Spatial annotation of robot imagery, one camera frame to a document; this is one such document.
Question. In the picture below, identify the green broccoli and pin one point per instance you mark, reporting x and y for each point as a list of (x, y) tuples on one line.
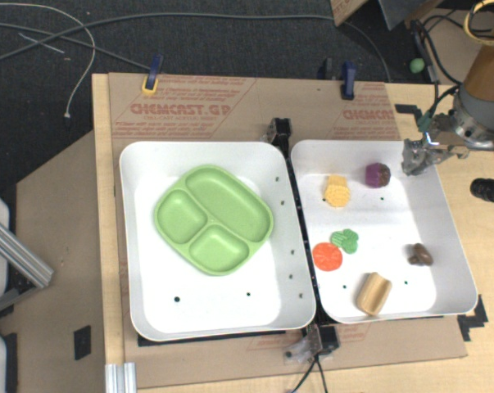
[(345, 240)]

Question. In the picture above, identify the yellow corn cob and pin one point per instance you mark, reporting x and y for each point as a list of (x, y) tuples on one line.
[(336, 192)]

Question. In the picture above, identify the brown mushroom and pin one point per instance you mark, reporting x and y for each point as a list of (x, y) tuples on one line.
[(420, 255)]

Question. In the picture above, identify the orange tomato slice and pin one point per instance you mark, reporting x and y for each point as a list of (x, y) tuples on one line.
[(327, 257)]

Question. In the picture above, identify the white plastic tray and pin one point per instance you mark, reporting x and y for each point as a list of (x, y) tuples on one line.
[(214, 305), (386, 227)]

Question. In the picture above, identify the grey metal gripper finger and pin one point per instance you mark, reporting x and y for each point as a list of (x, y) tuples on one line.
[(427, 159), (410, 158)]

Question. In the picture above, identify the tan bread bun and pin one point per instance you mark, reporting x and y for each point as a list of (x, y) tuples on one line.
[(373, 295)]

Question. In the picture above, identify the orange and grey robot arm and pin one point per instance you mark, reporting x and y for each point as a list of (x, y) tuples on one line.
[(482, 76)]

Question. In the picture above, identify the brown cardboard board red print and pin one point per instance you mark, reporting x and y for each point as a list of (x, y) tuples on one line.
[(189, 109)]

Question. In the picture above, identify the purple and brown cupcake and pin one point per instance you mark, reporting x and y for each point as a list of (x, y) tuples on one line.
[(377, 175)]

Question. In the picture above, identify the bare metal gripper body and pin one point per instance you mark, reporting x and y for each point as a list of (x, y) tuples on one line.
[(449, 135)]

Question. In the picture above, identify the green divided plate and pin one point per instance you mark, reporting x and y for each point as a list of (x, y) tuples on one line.
[(214, 219)]

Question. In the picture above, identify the green ball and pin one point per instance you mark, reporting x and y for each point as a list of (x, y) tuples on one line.
[(417, 65)]

